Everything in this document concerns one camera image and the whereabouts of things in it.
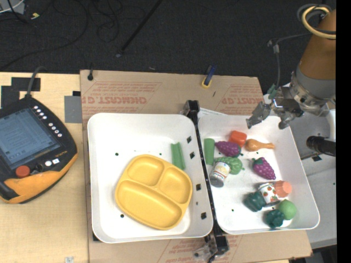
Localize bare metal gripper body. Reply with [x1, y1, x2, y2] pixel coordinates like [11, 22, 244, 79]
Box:
[270, 77, 336, 121]

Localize orange chicken drumstick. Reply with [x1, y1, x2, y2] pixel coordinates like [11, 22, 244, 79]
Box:
[244, 138, 276, 153]

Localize red bell pepper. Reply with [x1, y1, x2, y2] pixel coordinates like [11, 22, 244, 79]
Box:
[228, 130, 248, 148]

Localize white plastic tray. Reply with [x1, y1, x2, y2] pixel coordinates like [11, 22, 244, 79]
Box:
[197, 113, 321, 236]
[87, 112, 214, 244]

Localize purple grapes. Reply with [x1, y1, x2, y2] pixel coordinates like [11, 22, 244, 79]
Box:
[251, 157, 277, 181]
[214, 140, 244, 158]

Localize light green lettuce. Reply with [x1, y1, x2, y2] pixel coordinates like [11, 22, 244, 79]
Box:
[213, 156, 246, 175]

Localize green celery stick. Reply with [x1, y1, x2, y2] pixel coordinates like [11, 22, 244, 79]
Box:
[203, 138, 216, 167]
[170, 141, 187, 171]

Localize strawberry jar with orange lid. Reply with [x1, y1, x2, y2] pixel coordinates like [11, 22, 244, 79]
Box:
[257, 180, 293, 205]

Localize small white printed can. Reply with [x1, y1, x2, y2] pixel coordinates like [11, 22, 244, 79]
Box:
[209, 162, 231, 188]

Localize thin black rod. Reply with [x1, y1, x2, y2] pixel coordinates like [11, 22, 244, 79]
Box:
[191, 110, 222, 238]

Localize dark green bell pepper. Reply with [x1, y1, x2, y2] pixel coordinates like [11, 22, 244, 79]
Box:
[243, 191, 267, 213]

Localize light green apple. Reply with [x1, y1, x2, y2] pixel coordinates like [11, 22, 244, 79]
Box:
[278, 199, 298, 221]

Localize dark green broccoli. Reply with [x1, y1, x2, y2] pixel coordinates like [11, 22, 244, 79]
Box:
[265, 209, 285, 229]

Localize brown cardboard board red print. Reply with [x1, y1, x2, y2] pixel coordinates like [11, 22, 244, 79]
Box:
[79, 69, 314, 263]

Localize yellow divided plate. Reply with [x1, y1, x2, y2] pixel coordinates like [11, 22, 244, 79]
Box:
[114, 153, 194, 231]

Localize black cylinder on white bracket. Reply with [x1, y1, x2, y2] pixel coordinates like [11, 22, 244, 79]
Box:
[305, 108, 337, 158]

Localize black block with thin wires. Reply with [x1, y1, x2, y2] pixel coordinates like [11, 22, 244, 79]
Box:
[182, 100, 201, 118]
[213, 233, 230, 255]

